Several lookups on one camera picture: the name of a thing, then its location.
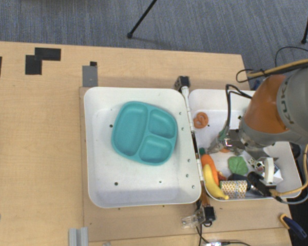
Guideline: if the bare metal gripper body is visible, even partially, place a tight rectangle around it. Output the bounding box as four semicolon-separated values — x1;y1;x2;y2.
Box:
225;129;250;151

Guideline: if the green leaf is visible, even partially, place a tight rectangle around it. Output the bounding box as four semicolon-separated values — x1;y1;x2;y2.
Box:
227;156;249;176

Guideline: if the orange carrot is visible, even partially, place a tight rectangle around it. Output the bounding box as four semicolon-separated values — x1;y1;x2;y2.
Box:
198;147;220;187

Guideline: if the white cow print carton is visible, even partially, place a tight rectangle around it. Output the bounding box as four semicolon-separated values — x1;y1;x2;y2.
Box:
247;156;265;174

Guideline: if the dark purple rounded object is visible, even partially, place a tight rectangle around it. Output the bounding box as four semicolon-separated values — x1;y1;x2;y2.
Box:
230;173;250;182

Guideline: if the orange pretzel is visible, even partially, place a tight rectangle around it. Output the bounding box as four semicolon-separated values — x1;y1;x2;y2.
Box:
193;111;209;130

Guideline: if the thin black and white rod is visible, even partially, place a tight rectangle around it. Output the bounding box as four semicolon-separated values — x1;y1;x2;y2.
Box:
180;86;205;182

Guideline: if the yellow patterned white can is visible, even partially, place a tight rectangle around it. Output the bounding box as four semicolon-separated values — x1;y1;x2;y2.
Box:
219;180;248;199

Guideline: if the yellow banana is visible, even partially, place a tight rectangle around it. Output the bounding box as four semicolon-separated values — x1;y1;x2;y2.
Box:
202;163;230;200

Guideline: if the white plastic tray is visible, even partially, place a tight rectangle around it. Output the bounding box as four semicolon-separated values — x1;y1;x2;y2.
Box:
83;87;203;209
188;89;304;202

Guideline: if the teal divided plate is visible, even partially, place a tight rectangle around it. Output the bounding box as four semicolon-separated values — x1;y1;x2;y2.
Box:
110;100;179;167

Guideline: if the black cylinder on white bracket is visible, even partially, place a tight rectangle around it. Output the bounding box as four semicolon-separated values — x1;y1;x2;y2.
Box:
247;157;277;197

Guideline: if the black block with wires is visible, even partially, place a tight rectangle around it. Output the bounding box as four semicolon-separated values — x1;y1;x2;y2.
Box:
175;76;191;90
203;206;218;227

